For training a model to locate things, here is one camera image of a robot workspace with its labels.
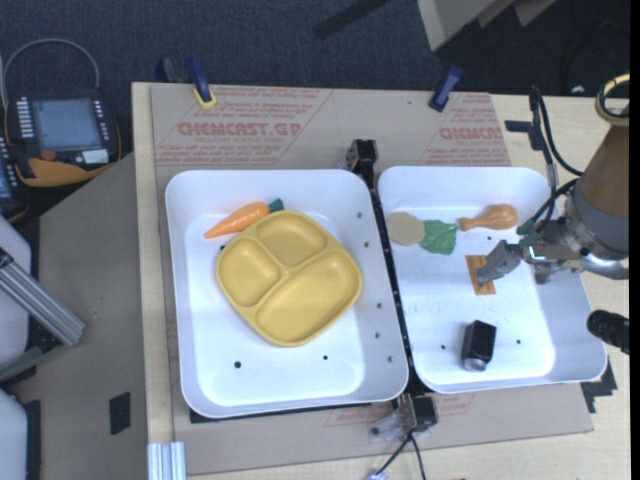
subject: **dark floor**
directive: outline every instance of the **dark floor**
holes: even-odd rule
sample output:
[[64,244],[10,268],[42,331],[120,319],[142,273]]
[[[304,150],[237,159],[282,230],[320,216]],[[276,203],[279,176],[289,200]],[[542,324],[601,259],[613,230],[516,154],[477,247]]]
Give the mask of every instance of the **dark floor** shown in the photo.
[[[508,9],[484,29],[468,25],[436,52],[416,0],[387,0],[318,33],[363,2],[371,0],[0,0],[0,52],[6,63],[43,38],[86,48],[127,152],[130,85],[156,80],[163,55],[178,76],[193,55],[219,84],[433,90],[456,65],[463,71],[457,90],[527,94],[535,84],[543,95],[595,95],[630,69],[630,0],[560,0],[527,27]],[[6,76],[9,97],[93,83],[87,58],[60,44],[26,50]],[[35,194],[31,215],[65,195]]]

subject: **white tray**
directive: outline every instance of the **white tray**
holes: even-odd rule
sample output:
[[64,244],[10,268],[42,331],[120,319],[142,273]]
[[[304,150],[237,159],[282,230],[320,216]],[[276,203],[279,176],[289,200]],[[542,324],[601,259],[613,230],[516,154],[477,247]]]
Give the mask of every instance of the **white tray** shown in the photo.
[[[363,290],[320,336],[299,347],[261,338],[215,279],[233,235],[203,233],[254,201],[281,198],[329,231],[358,263]],[[327,170],[186,171],[165,202],[176,297],[180,378],[189,406],[210,418],[391,400],[408,365],[369,191],[356,175]]]
[[[518,211],[518,225],[549,197],[544,177],[516,167],[392,167],[379,178],[385,217],[411,213],[421,220],[457,223],[491,204]],[[495,280],[495,295],[475,294],[465,255],[487,255],[502,239],[517,243],[517,226],[458,230],[451,255],[418,244],[392,242],[398,285],[416,373],[434,391],[586,381],[600,377],[605,349],[586,328],[591,311],[582,279],[561,272],[545,285],[522,262]],[[481,320],[497,327],[493,359],[483,372],[460,358],[465,327]]]

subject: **carrot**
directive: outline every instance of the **carrot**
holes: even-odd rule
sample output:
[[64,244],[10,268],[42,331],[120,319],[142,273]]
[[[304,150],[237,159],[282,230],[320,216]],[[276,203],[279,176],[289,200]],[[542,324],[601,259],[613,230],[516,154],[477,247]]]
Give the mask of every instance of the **carrot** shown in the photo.
[[204,237],[215,238],[217,236],[242,231],[269,213],[282,210],[283,208],[284,206],[280,199],[276,199],[271,204],[265,204],[263,202],[248,204],[222,219],[218,224],[209,229],[204,234]]

